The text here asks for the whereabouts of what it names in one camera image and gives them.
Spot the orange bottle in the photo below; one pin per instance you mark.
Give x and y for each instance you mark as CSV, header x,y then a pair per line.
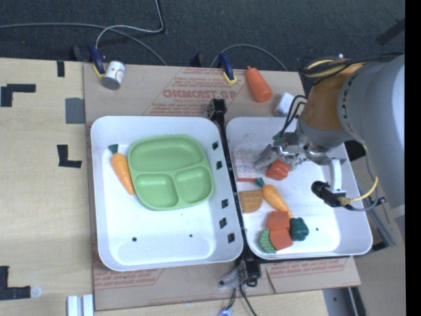
x,y
260,86

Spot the brown waffle biscuit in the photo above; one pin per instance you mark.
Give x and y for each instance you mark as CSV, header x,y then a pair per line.
x,y
250,202

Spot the green dotted wedge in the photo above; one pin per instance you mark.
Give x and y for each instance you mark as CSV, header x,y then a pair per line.
x,y
264,242

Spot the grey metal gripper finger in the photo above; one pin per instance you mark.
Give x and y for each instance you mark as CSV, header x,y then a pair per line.
x,y
296,163
264,156

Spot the brown cardboard board red print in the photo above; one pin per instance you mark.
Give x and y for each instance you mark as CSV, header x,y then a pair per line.
x,y
148,100

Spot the green divided plate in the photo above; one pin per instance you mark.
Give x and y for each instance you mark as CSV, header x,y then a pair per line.
x,y
164,156

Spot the white cube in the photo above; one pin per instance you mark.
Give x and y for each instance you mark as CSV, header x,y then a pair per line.
x,y
283,105

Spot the orange bell pepper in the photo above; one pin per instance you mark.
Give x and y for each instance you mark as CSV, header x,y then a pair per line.
x,y
279,170

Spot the orange flat slice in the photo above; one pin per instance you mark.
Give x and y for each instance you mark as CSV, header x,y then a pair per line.
x,y
281,239
278,220

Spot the white plastic tray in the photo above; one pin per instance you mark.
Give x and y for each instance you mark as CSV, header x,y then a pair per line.
x,y
158,235
322,235

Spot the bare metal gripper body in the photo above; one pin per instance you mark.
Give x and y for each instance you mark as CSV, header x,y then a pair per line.
x,y
296,145

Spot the green bell pepper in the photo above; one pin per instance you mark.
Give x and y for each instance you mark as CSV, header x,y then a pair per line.
x,y
298,229

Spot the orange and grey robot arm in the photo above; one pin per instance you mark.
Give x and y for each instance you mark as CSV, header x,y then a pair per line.
x,y
371,110

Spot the white and orange packet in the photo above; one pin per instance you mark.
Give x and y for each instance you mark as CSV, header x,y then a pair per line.
x,y
244,168

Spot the thin black rod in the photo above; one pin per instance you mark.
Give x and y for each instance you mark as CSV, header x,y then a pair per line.
x,y
230,179

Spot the white can orange print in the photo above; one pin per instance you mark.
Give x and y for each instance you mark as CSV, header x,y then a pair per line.
x,y
113,74

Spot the black cylinder on white bracket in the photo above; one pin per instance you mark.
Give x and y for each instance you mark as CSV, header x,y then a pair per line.
x,y
329,193

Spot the orange carrot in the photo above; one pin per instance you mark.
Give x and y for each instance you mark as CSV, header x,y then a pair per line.
x,y
274,196
122,171

